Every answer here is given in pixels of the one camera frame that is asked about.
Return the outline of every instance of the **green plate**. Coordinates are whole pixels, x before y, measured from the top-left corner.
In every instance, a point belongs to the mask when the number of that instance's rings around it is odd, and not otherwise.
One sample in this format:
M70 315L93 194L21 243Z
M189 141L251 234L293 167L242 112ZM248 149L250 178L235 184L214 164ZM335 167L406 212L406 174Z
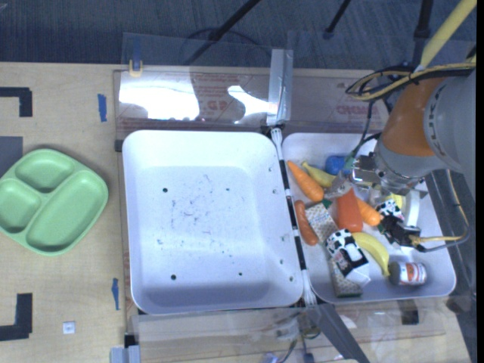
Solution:
M72 249L107 203L104 180L57 150L34 150L0 178L0 231L36 253Z

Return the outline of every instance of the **orange carrot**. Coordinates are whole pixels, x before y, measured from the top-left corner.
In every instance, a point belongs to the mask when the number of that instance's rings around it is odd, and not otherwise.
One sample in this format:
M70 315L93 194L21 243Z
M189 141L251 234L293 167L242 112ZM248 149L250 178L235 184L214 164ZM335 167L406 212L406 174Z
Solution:
M381 221L380 213L359 197L356 197L356 201L358 202L363 222L370 226L378 225Z
M363 230L363 218L361 217L355 191L350 188L348 192L336 199L338 212L338 228L347 228L349 232Z
M299 232L303 240L309 245L314 246L318 244L319 238L315 231L312 229L306 217L306 206L302 200L296 200L294 202L294 209L296 210L297 225L299 226Z
M299 188L301 188L302 193L313 202L321 202L324 198L323 187L320 186L311 176L309 176L304 169L299 168L297 164L293 163L292 161L288 160L287 166L293 174L297 185L299 185Z

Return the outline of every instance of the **table top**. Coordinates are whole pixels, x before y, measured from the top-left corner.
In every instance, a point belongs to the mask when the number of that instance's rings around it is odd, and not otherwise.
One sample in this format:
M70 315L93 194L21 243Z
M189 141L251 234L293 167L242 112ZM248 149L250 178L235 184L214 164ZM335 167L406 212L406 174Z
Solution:
M0 342L2 361L108 361L110 349L124 344L128 322L123 283L123 188L119 186L123 179L118 170L120 153L114 150L113 86L113 72L123 68L0 64L1 86L28 87L33 92L32 117L19 117L18 98L0 98L0 136L22 137L23 154L41 147L61 150L93 169L109 189L107 205L95 225L63 255L42 256L0 235L0 325L14 323L18 293L33 295L33 332L28 339ZM106 99L105 119L99 112L99 95ZM118 308L111 290L114 278L120 281ZM405 351L407 361L417 357L418 361L469 361L454 314L441 305L442 300L437 303L434 308L442 319L440 332L422 338L422 343L410 337L381 340L377 345L362 343L367 356L389 361L383 350L388 351L387 357ZM75 322L75 333L65 334L63 324L71 321ZM318 345L315 351L325 361L334 352ZM428 360L422 360L422 354L428 354Z

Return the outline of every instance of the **toy banana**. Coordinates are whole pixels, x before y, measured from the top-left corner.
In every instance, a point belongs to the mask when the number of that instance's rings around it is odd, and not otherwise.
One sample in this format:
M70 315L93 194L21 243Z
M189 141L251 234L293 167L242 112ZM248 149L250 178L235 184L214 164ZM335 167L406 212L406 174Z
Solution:
M336 178L335 175L331 175L322 169L315 168L314 166L310 166L307 161L303 161L301 163L301 166L303 166L306 171L308 171L309 176L311 176L316 182L324 187L324 188L329 188L331 187L331 184L333 183L334 178Z
M352 233L352 236L355 238L356 244L367 250L374 260L378 262L383 275L388 277L389 253L385 246L373 235L364 232L355 232Z

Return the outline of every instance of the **tin can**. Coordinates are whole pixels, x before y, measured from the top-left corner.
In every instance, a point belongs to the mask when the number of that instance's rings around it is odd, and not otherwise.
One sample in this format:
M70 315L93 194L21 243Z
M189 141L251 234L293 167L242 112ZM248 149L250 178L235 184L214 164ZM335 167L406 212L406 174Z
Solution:
M427 281L427 269L421 262L391 262L388 271L394 285L423 285Z

